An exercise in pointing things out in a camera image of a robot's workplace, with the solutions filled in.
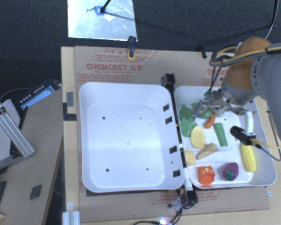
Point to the yellow potato slice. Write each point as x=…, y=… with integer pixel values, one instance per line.
x=197, y=137

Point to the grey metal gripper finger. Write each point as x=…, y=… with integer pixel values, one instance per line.
x=197, y=108
x=208, y=109

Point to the orange carrot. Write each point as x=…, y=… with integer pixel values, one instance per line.
x=210, y=122

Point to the purple grapes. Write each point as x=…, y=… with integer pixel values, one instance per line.
x=230, y=171

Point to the green leafy vegetable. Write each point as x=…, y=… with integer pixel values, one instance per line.
x=207, y=114

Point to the tan bread piece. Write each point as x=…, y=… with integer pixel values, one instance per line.
x=207, y=151

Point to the black cylinder on white bracket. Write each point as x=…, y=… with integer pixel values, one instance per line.
x=242, y=136

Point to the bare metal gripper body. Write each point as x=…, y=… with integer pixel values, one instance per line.
x=219, y=101

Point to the yellow corn cob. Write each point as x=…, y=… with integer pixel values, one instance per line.
x=249, y=158

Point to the white plastic tray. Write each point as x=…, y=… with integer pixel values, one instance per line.
x=234, y=156
x=126, y=139

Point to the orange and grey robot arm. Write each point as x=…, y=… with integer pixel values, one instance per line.
x=269, y=78

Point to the yellow cheese piece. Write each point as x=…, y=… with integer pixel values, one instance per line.
x=190, y=158

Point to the green cucumber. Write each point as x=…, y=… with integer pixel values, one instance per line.
x=220, y=135

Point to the thin black and white rod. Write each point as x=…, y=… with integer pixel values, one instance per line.
x=179, y=135

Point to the brown cardboard board, red print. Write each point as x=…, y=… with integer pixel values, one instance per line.
x=145, y=62

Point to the green lettuce leaf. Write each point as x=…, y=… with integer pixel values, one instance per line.
x=187, y=127
x=185, y=112

